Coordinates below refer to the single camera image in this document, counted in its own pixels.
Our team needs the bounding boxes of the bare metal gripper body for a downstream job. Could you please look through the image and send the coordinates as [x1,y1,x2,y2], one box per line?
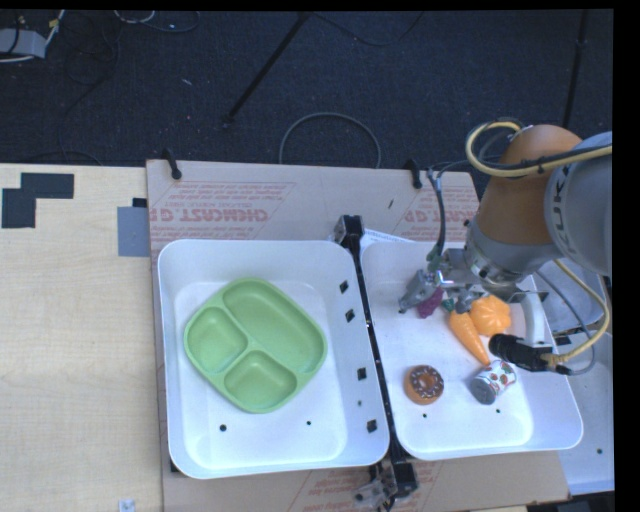
[439,248,525,300]

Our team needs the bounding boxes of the purple grapes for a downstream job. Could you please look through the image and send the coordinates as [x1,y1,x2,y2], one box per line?
[417,287,445,320]

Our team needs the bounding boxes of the orange pumpkin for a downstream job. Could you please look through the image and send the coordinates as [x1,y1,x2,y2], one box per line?
[468,294,512,337]

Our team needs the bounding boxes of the orange carrot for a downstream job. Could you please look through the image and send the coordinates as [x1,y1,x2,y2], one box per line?
[440,298,492,367]

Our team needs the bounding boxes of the white paper sheet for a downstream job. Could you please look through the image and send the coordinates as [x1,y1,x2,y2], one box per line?
[360,228,416,246]

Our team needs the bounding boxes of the small patterned can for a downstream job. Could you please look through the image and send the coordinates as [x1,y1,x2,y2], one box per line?
[469,359,518,405]

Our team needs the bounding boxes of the brown doughnut with sprinkles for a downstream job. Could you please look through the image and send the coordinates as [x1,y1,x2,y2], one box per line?
[403,364,445,406]

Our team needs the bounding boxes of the white plastic tray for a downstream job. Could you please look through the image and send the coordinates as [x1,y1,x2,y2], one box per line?
[157,238,391,480]
[360,240,585,462]

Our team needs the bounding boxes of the brown cardboard board red print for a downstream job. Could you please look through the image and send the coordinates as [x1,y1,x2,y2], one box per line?
[145,159,572,512]

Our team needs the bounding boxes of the green divided plate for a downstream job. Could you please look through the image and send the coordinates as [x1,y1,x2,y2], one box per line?
[183,277,329,415]

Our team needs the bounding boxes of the black cylinder on white bracket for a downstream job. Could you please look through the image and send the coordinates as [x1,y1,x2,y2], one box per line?
[488,289,555,374]

